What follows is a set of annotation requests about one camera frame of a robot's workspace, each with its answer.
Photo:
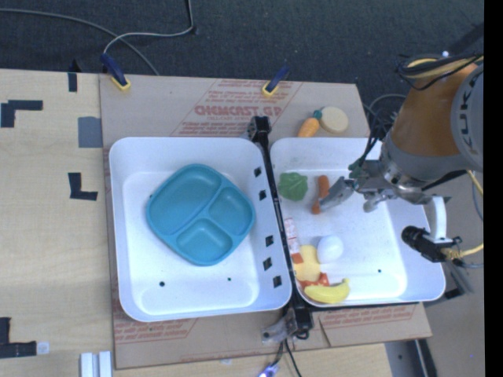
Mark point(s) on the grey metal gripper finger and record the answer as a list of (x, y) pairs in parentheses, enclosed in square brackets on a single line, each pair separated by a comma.
[(373, 202), (338, 195)]

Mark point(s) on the yellow rounded toy food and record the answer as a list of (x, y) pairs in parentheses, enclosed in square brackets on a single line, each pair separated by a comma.
[(308, 263)]

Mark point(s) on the brown cardboard board red print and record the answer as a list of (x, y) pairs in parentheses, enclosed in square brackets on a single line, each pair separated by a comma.
[(220, 104)]

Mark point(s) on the thin black and white rod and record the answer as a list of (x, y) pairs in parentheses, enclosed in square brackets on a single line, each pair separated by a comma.
[(276, 198)]

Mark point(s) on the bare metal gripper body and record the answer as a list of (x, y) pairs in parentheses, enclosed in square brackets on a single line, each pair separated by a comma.
[(393, 185)]

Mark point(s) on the red and white packet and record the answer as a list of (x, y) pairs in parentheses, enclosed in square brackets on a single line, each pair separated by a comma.
[(291, 234)]

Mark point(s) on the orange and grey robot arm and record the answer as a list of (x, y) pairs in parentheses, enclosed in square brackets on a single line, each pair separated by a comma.
[(426, 128)]

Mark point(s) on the orange red flat piece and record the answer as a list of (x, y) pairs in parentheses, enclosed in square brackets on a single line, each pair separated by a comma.
[(324, 279)]

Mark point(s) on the black cylinder on white bracket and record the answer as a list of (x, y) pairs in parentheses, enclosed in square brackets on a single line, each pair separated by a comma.
[(426, 242)]

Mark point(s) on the blue divided plate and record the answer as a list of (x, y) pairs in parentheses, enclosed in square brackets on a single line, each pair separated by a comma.
[(188, 206)]

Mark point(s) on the white egg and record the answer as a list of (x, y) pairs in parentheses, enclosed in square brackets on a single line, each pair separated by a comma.
[(330, 249)]

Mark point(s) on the green lettuce leaf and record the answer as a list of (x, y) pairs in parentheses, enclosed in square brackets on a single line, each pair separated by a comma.
[(292, 186)]

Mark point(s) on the white plastic tray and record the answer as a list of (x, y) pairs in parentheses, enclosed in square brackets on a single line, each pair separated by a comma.
[(369, 246), (196, 289)]

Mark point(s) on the orange carrot with green top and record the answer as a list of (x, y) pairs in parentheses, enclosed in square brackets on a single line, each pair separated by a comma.
[(308, 128)]

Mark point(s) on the yellow banana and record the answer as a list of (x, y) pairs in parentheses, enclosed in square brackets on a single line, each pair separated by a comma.
[(326, 293)]

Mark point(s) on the beige round biscuit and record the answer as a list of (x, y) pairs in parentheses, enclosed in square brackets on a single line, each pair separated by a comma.
[(334, 120)]

